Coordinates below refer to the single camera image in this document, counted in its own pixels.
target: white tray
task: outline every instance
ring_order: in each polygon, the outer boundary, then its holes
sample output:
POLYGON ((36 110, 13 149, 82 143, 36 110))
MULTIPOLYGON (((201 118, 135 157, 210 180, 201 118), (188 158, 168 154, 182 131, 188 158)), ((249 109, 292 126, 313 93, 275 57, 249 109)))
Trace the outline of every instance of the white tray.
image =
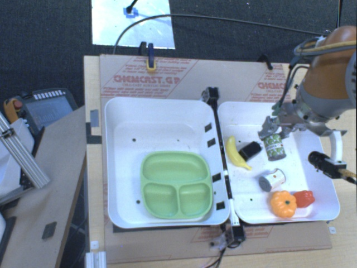
MULTIPOLYGON (((225 102, 219 107, 219 119, 224 142, 233 135, 240 150, 252 141, 259 142, 258 131, 267 115, 271 113, 270 103, 225 102)), ((310 152, 323 152, 320 139, 310 131, 291 133, 283 140, 286 157, 278 161, 268 161, 263 143, 262 152, 248 160, 252 171, 234 166, 228 157, 228 172, 234 198, 234 209, 245 222, 277 223, 328 221, 336 218, 340 204, 334 184, 330 178, 308 162, 310 152), (292 218, 276 217, 269 200, 272 192, 264 192, 258 184, 259 176, 273 170, 281 169, 286 182, 272 190, 287 190, 290 193, 312 190, 315 202, 307 208, 298 208, 292 218)))
POLYGON ((216 125, 212 109, 198 100, 163 100, 117 97, 105 106, 105 138, 108 173, 108 212, 122 228, 206 226, 225 222, 229 216, 216 125), (215 144, 208 147, 208 141, 215 144), (155 151, 188 151, 208 163, 213 182, 213 205, 198 219, 162 219, 144 207, 140 189, 140 165, 155 151))

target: soda can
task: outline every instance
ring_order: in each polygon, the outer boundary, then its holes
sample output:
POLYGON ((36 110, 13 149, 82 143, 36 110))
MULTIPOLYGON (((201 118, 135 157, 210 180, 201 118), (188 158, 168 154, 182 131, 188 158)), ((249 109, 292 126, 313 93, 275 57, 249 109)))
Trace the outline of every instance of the soda can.
POLYGON ((284 172, 280 169, 274 169, 272 172, 263 174, 259 177, 259 186, 265 192, 269 192, 285 183, 285 181, 286 178, 284 172))
POLYGON ((270 135, 263 141, 269 161, 277 161, 286 157, 283 142, 279 134, 270 135))

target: red pepper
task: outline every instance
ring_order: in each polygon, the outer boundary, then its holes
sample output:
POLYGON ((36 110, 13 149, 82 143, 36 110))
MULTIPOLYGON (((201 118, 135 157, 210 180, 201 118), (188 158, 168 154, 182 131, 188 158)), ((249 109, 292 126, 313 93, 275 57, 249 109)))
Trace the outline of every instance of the red pepper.
POLYGON ((302 190, 301 192, 294 193, 296 204, 298 208, 306 208, 315 201, 313 193, 310 190, 302 190))

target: orange pumpkin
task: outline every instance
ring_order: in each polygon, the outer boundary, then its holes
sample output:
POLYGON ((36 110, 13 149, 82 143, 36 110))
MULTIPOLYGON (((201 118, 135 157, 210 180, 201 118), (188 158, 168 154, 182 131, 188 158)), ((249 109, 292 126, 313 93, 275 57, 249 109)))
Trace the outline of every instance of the orange pumpkin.
POLYGON ((273 193, 270 204, 274 214, 283 218, 292 217, 297 207, 296 198, 286 190, 273 193))

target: green can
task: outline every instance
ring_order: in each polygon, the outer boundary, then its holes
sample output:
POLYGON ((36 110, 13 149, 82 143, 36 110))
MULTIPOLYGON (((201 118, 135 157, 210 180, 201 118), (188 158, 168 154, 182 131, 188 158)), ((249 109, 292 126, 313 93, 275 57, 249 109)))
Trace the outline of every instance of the green can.
POLYGON ((286 157, 283 141, 279 134, 273 134, 264 139, 264 146, 269 161, 277 161, 286 157))

